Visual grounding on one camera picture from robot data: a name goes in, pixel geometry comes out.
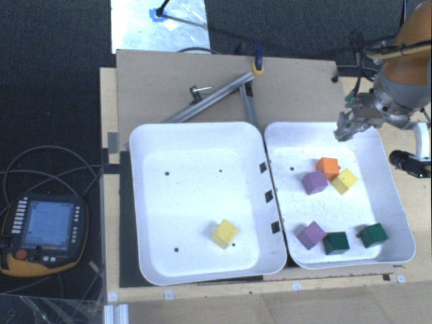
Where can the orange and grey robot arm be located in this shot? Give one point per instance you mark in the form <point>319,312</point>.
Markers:
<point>406,69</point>

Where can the white plastic tray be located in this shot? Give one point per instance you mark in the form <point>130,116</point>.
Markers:
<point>195,197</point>
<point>351,211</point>

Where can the orange cube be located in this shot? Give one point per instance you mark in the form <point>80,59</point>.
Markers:
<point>328,167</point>

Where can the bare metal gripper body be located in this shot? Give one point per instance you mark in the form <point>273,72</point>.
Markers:
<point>369,108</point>

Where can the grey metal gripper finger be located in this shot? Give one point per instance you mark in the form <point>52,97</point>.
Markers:
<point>351,134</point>
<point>343,121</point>

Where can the yellow cube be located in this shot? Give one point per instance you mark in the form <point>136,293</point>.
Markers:
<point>224,234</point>
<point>345,181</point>

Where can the purple cube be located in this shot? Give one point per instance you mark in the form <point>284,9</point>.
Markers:
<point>314,183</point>
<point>310,235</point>

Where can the brown cardboard board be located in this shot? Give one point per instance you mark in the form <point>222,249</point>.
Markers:
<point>297,89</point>

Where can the black cylinder on white bracket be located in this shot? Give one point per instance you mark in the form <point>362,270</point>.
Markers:
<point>410,164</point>

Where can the dark green cube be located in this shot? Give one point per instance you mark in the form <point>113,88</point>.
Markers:
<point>336,243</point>
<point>373,235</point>

